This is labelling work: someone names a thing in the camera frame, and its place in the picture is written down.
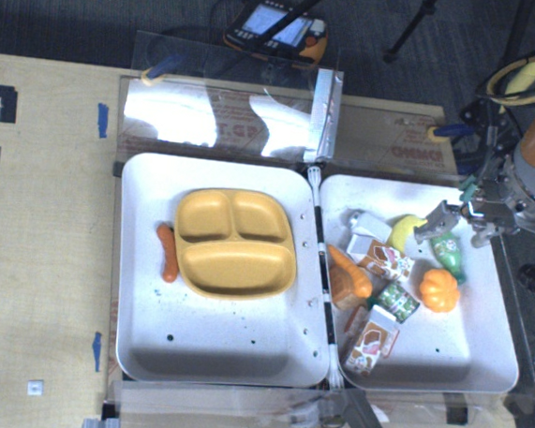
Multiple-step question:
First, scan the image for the orange sausage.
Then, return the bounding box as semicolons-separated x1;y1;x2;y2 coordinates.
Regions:
150;221;185;286

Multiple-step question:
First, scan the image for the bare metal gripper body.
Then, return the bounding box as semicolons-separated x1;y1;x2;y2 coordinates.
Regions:
457;168;535;241

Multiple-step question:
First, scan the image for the orange carrot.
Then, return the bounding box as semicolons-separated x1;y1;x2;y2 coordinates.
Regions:
322;244;378;301

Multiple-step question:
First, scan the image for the yellow banana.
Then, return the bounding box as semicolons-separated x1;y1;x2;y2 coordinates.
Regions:
385;211;429;255

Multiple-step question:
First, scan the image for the white and brown printed carton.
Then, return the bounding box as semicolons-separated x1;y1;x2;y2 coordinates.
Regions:
344;233;419;285
340;302;404;380

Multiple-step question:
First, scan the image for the green and white can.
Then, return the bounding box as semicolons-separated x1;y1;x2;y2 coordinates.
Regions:
374;280;424;325

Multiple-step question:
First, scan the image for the white plastic tray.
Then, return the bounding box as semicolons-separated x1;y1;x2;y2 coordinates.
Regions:
101;148;349;399
300;171;535;406

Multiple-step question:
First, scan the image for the thin black and white rod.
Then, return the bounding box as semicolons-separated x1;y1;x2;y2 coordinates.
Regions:
285;163;364;391

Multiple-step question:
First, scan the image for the yellow divided plate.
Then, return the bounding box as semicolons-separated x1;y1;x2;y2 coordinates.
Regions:
167;182;305;307

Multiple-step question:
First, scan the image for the grey and white carton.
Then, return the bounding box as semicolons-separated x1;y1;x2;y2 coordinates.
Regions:
345;208;394;243

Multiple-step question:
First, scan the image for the brown bread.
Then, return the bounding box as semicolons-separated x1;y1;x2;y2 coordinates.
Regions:
325;264;372;314

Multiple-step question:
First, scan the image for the green plastic bottle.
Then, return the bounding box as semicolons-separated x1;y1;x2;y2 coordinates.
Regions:
425;229;471;287

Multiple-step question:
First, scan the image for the orange pumpkin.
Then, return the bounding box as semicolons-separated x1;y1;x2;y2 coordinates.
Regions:
416;265;464;316

